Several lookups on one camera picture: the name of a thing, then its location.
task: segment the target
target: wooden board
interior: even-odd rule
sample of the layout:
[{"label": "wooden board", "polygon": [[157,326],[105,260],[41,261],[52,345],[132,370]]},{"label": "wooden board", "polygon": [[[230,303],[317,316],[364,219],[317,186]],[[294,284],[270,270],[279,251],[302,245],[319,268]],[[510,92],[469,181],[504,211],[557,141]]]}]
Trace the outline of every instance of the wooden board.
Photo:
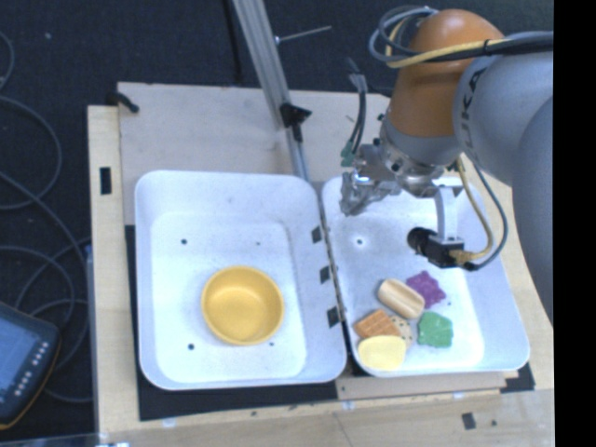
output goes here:
[{"label": "wooden board", "polygon": [[[341,95],[333,94],[338,104],[343,101],[343,105],[350,107],[353,105],[352,96],[345,95],[342,98]],[[160,430],[164,428],[164,422],[140,422],[138,415],[129,311],[128,268],[123,230],[125,215],[118,109],[104,106],[89,107],[88,132],[95,278],[94,315],[97,322],[97,407],[100,432],[107,434],[123,431]],[[101,193],[101,168],[109,168],[111,172],[111,194],[102,195]],[[507,196],[508,189],[506,187],[498,187],[497,190]],[[530,337],[531,366],[536,387],[550,390],[554,387],[552,328],[541,309],[532,280],[522,262],[521,249],[515,232],[510,235],[508,246],[503,253],[503,261]],[[419,379],[413,379],[412,384],[398,383],[393,389],[391,380],[389,382],[375,379],[363,380],[348,375],[342,376],[338,380],[338,383],[341,383],[341,385],[338,384],[340,392],[344,393],[340,395],[338,402],[299,406],[299,408],[289,406],[257,411],[191,415],[176,419],[175,425],[176,428],[187,428],[204,424],[238,422],[253,417],[277,419],[286,415],[301,417],[319,413],[333,416],[333,413],[341,411],[345,406],[342,400],[362,400],[359,402],[372,402],[369,404],[370,406],[378,406],[379,404],[391,405],[396,400],[417,399],[422,402],[428,399],[436,400],[436,396],[431,398],[425,396],[424,394],[427,392],[449,393],[470,389],[481,389],[482,392],[485,392],[484,390],[488,389],[495,393],[494,388],[502,386],[504,377],[508,376],[508,373],[487,374],[485,378],[471,376],[467,380],[465,376],[460,376],[461,379],[437,377],[432,382],[430,379],[426,379],[426,383],[421,383]],[[364,399],[372,398],[376,399],[364,401]]]},{"label": "wooden board", "polygon": [[324,415],[285,412],[263,419],[193,427],[147,428],[111,433],[103,441],[143,447],[210,447],[240,443],[245,447],[554,445],[553,391],[542,389],[504,396],[409,402],[376,407],[351,406]]}]

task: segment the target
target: metal pole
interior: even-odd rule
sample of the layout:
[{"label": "metal pole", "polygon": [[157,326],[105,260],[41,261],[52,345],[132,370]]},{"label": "metal pole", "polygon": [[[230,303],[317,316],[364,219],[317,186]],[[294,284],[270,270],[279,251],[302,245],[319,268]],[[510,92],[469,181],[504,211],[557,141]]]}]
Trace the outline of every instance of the metal pole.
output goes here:
[{"label": "metal pole", "polygon": [[[290,92],[264,2],[263,0],[232,0],[232,2],[276,129],[284,128],[280,108],[284,103],[291,103]],[[309,181],[302,144],[292,137],[291,131],[286,132],[294,174]]]}]

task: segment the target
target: black cable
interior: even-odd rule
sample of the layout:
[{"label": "black cable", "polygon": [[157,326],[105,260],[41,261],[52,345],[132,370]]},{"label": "black cable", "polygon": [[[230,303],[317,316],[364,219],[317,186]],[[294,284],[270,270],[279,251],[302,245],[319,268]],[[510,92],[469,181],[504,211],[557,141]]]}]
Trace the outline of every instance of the black cable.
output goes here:
[{"label": "black cable", "polygon": [[[424,51],[413,51],[402,44],[404,36],[417,25],[418,21],[437,13],[437,10],[428,7],[398,7],[389,10],[381,17],[378,27],[369,39],[370,53],[380,61],[386,63],[402,61],[417,55],[424,54]],[[392,39],[386,32],[389,27],[400,25]],[[376,41],[381,38],[387,45],[396,49],[399,55],[386,55],[376,49]],[[554,48],[553,32],[532,32],[525,35],[513,35],[510,39],[503,41],[490,40],[481,47],[462,49],[452,53],[424,60],[424,63],[465,60],[487,55],[521,55],[543,51],[552,51]]]},{"label": "black cable", "polygon": [[351,153],[355,154],[358,151],[360,143],[362,141],[362,133],[364,132],[364,120],[366,119],[366,93],[367,84],[366,77],[360,71],[360,68],[351,58],[346,58],[345,63],[349,72],[349,79],[351,83],[356,87],[359,94],[359,110],[356,123],[352,129],[352,134],[349,138],[349,142],[352,142]]},{"label": "black cable", "polygon": [[71,280],[71,277],[68,275],[66,270],[64,270],[64,268],[62,268],[62,266],[60,264],[58,264],[55,260],[48,257],[41,251],[27,249],[25,247],[16,247],[14,245],[1,245],[0,252],[2,252],[2,251],[9,252],[9,253],[21,253],[21,254],[33,256],[35,258],[41,258],[47,264],[50,264],[52,267],[54,267],[56,270],[58,270],[58,272],[62,275],[62,277],[66,281],[66,285],[67,285],[69,293],[70,293],[69,300],[71,300],[71,303],[68,307],[68,312],[65,317],[65,321],[63,322],[63,325],[61,327],[61,331],[63,332],[64,329],[66,328],[66,326],[68,325],[68,323],[70,322],[70,320],[73,316],[73,313],[75,311],[75,285],[73,284],[73,281]]},{"label": "black cable", "polygon": [[[90,237],[85,237],[82,240],[78,240],[77,243],[80,246],[80,245],[83,245],[85,243],[88,243],[89,241],[90,241]],[[73,247],[71,245],[69,245],[68,247],[62,249],[58,253],[55,253],[53,256],[51,256],[51,259],[54,262],[56,262],[60,257],[62,257],[62,255],[64,255],[65,253],[69,252],[72,249],[73,249]],[[15,308],[19,309],[20,305],[22,304],[23,299],[25,298],[25,296],[29,292],[29,289],[31,289],[31,287],[33,286],[33,284],[35,283],[35,281],[50,266],[51,266],[50,263],[45,263],[42,266],[40,266],[37,269],[37,271],[29,278],[29,280],[23,285],[23,287],[19,290],[19,297],[17,298],[17,301],[14,304],[14,307]]]},{"label": "black cable", "polygon": [[498,254],[501,252],[501,250],[503,250],[503,247],[505,247],[505,243],[507,242],[508,233],[509,233],[509,225],[508,225],[507,215],[505,214],[505,211],[503,210],[503,207],[501,206],[499,199],[494,194],[493,189],[491,188],[491,185],[488,184],[488,181],[482,174],[482,171],[480,170],[480,168],[476,164],[473,164],[473,166],[474,166],[474,169],[476,170],[476,173],[478,174],[478,177],[480,178],[480,180],[482,182],[482,185],[484,185],[486,192],[488,192],[488,195],[490,196],[491,200],[493,201],[494,205],[496,206],[496,209],[499,211],[499,215],[501,216],[501,223],[503,224],[503,235],[501,236],[501,241],[499,242],[498,246],[496,247],[496,249],[494,249],[493,253],[491,253],[491,255],[487,259],[483,260],[482,262],[480,262],[478,264],[474,264],[472,262],[467,262],[464,264],[464,268],[466,270],[470,270],[470,271],[480,270],[481,268],[484,268],[487,264],[492,262],[498,256]]},{"label": "black cable", "polygon": [[132,102],[126,94],[123,94],[120,91],[109,91],[105,95],[105,103],[108,106],[122,104],[126,106],[131,113],[138,113],[141,110],[138,104]]},{"label": "black cable", "polygon": [[356,120],[358,134],[356,136],[356,140],[354,141],[354,146],[352,147],[352,154],[355,154],[356,151],[358,151],[360,143],[362,142],[362,134],[364,133],[364,119],[365,119],[365,117],[366,117],[366,92],[360,91],[359,92],[358,118]]},{"label": "black cable", "polygon": [[[52,142],[54,143],[54,146],[56,148],[56,158],[57,158],[56,167],[54,168],[54,171],[53,171],[49,181],[44,186],[44,188],[35,195],[36,198],[41,198],[41,197],[45,196],[54,187],[54,185],[55,185],[56,181],[58,180],[60,173],[61,173],[62,148],[61,148],[60,142],[58,141],[58,137],[56,136],[54,129],[47,123],[47,121],[40,114],[38,114],[34,109],[30,108],[29,106],[23,104],[22,102],[12,100],[5,96],[0,96],[0,105],[8,106],[12,110],[21,112],[21,113],[25,114],[26,116],[30,117],[31,119],[33,119],[34,121],[36,121],[37,123],[39,123],[39,125],[47,132],[47,134],[51,138]],[[18,183],[16,183],[11,178],[8,178],[8,176],[5,175],[3,177],[3,179],[5,179],[5,182],[9,183],[13,187],[18,188],[17,187]],[[19,202],[16,204],[0,204],[0,210],[23,209],[33,203],[34,203],[34,200],[29,199],[29,200],[25,200],[23,202]]]},{"label": "black cable", "polygon": [[[74,300],[75,303],[77,303],[78,305],[87,305],[88,303],[85,300]],[[30,313],[31,316],[37,316],[40,313],[47,311],[55,306],[60,306],[60,305],[66,305],[66,304],[71,303],[71,300],[56,300],[54,302],[48,303],[46,305],[40,306],[37,309],[35,309],[35,311],[33,311],[32,313]],[[75,355],[76,351],[78,351],[79,347],[83,344],[83,341],[85,341],[85,338],[87,337],[87,333],[88,333],[88,323],[85,323],[85,328],[83,330],[81,330],[81,332],[78,335],[78,338],[76,339],[76,342],[74,343],[73,347],[71,347],[71,350],[68,352],[68,354],[66,354],[64,356],[64,358],[61,360],[60,363],[56,364],[56,366],[54,367],[54,369],[52,370],[52,375],[57,373],[58,371],[60,371],[62,368],[64,368],[64,366],[66,366],[70,360],[73,358],[73,356]],[[54,398],[56,400],[61,400],[62,402],[69,402],[69,403],[88,403],[88,402],[92,402],[93,401],[93,397],[92,396],[86,396],[84,398],[79,398],[76,396],[66,396],[63,394],[59,394],[58,392],[50,389],[49,387],[45,387],[44,388],[44,392],[46,394],[48,394],[51,398]]]},{"label": "black cable", "polygon": [[[44,311],[48,311],[49,309],[54,308],[56,306],[66,305],[66,304],[87,305],[88,303],[85,300],[78,300],[78,299],[75,299],[74,297],[68,298],[68,299],[63,299],[63,300],[56,300],[56,301],[49,302],[49,303],[46,303],[45,305],[41,305],[41,306],[37,307],[34,311],[30,312],[29,314],[32,317],[36,317],[40,313],[43,313]],[[57,373],[58,371],[63,369],[64,366],[66,366],[70,362],[70,360],[76,354],[76,351],[78,351],[78,348],[83,344],[83,341],[85,341],[85,338],[87,337],[87,333],[88,333],[88,319],[86,317],[85,318],[85,327],[83,328],[83,330],[81,330],[79,332],[79,335],[76,338],[76,342],[74,343],[73,347],[71,347],[71,350],[68,352],[68,354],[65,355],[64,358],[54,367],[53,372]]]},{"label": "black cable", "polygon": [[[14,68],[14,61],[15,61],[15,52],[14,52],[14,48],[13,48],[10,40],[2,33],[0,33],[0,40],[5,43],[5,45],[8,49],[7,69],[4,73],[4,75],[0,76],[0,89],[2,89],[6,86],[8,79],[12,75],[12,71]],[[81,268],[82,268],[84,274],[85,274],[85,279],[87,279],[87,263],[86,263],[86,259],[83,254],[83,251],[81,250],[80,245],[83,243],[87,243],[89,241],[89,237],[83,238],[82,240],[75,240],[75,237],[73,236],[71,231],[68,229],[68,227],[66,227],[64,222],[60,219],[60,217],[58,217],[58,215],[56,215],[54,210],[52,210],[46,203],[44,203],[41,200],[42,197],[45,196],[53,188],[53,186],[55,185],[55,183],[58,180],[60,173],[61,173],[62,150],[61,150],[60,141],[58,140],[58,137],[56,136],[56,132],[54,131],[53,127],[51,127],[49,125],[49,123],[40,114],[38,114],[34,109],[32,109],[31,107],[29,107],[21,102],[17,102],[10,98],[0,96],[0,105],[7,106],[8,109],[18,112],[18,113],[25,114],[26,116],[33,119],[35,122],[37,122],[39,125],[41,125],[42,128],[49,134],[50,139],[52,140],[52,142],[54,143],[54,145],[56,147],[56,153],[57,153],[56,167],[50,177],[49,182],[38,193],[34,194],[29,189],[27,189],[25,186],[23,186],[22,184],[15,181],[12,177],[10,177],[9,175],[0,171],[0,181],[7,183],[12,188],[21,192],[26,197],[26,200],[23,202],[20,202],[20,203],[0,205],[0,210],[3,210],[3,211],[17,210],[17,209],[22,209],[29,205],[35,204],[43,212],[45,212],[46,215],[48,215],[49,218],[60,228],[60,230],[63,232],[63,234],[66,236],[66,238],[70,242],[70,245],[67,246],[66,248],[58,251],[53,256],[45,255],[41,251],[36,251],[33,249],[28,249],[28,248],[24,248],[24,247],[16,247],[16,246],[11,246],[11,245],[0,246],[0,252],[3,251],[3,252],[13,252],[13,253],[25,254],[25,255],[33,256],[37,259],[41,259],[42,261],[45,262],[42,266],[40,266],[37,269],[37,271],[29,278],[29,280],[25,283],[25,285],[20,290],[19,296],[18,296],[18,299],[16,302],[17,309],[19,309],[24,297],[29,292],[29,290],[31,289],[34,282],[41,276],[41,274],[47,268],[49,268],[51,266],[51,267],[55,268],[62,275],[62,277],[65,279],[66,284],[67,284],[69,297],[66,299],[57,300],[57,301],[50,302],[45,305],[39,306],[32,313],[30,313],[30,315],[37,316],[40,313],[47,311],[51,308],[54,308],[56,306],[68,305],[68,310],[67,310],[67,313],[65,316],[65,320],[61,326],[61,332],[64,333],[66,328],[69,327],[69,323],[72,320],[72,316],[73,316],[73,313],[75,310],[75,305],[77,305],[77,304],[86,305],[87,302],[85,302],[83,300],[76,299],[75,285],[74,285],[73,281],[71,280],[71,277],[69,276],[69,274],[66,272],[66,270],[57,262],[57,259],[62,257],[62,255],[64,255],[68,251],[74,250],[74,253],[81,265]],[[80,346],[83,344],[83,342],[87,338],[87,336],[88,336],[88,318],[85,317],[84,329],[80,330],[78,337],[76,338],[70,351],[68,351],[63,357],[61,357],[60,362],[53,368],[53,373],[59,372],[61,369],[63,369],[65,366],[67,366],[67,364],[72,360],[75,353],[78,351]],[[56,400],[63,401],[63,402],[85,403],[85,402],[93,401],[92,397],[78,398],[78,397],[64,396],[64,395],[57,393],[57,392],[55,392],[51,389],[48,389],[48,388],[45,389],[45,392],[50,397],[52,397]]]},{"label": "black cable", "polygon": [[15,50],[12,47],[12,43],[10,43],[10,40],[2,32],[0,32],[0,40],[4,42],[8,50],[7,70],[2,76],[0,76],[0,89],[2,89],[7,84],[8,79],[10,79],[10,76],[12,75],[12,70],[15,67]]}]

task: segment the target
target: wooden table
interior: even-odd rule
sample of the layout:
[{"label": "wooden table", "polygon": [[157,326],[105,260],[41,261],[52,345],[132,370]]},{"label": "wooden table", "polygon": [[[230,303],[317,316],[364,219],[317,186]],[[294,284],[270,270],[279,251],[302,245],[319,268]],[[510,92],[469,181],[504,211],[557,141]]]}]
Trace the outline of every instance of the wooden table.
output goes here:
[{"label": "wooden table", "polygon": [[[127,85],[121,88],[134,89]],[[264,105],[259,90],[238,91],[244,91],[242,95],[249,100],[254,98],[257,106]],[[333,117],[333,111],[354,112],[353,95],[308,91],[292,95],[296,105],[307,108],[317,104],[321,96],[328,96],[335,104],[329,117]],[[378,128],[374,108],[385,104],[382,97],[371,97],[369,107],[373,109],[367,122],[370,129],[364,141]],[[352,447],[388,442],[426,446],[554,444],[553,331],[523,262],[514,226],[510,227],[501,259],[530,339],[534,390],[501,394],[499,388],[516,372],[416,376],[400,382],[345,374],[336,381],[339,394],[334,401],[140,421],[124,238],[123,111],[126,110],[109,106],[88,108],[94,279],[90,301],[100,441],[127,441],[143,446],[217,446],[234,442]],[[324,126],[325,121],[317,124]],[[333,130],[329,132],[332,139],[337,139]],[[340,140],[332,143],[343,145]],[[312,151],[320,151],[320,144],[315,145]],[[334,148],[331,154],[337,156]],[[106,169],[111,190],[102,194],[102,174],[105,176]],[[328,175],[316,164],[314,172],[323,178]],[[481,186],[473,175],[470,179]],[[510,190],[492,179],[491,183],[504,202],[509,219],[514,220]],[[490,219],[498,221],[496,210],[486,200]]]}]

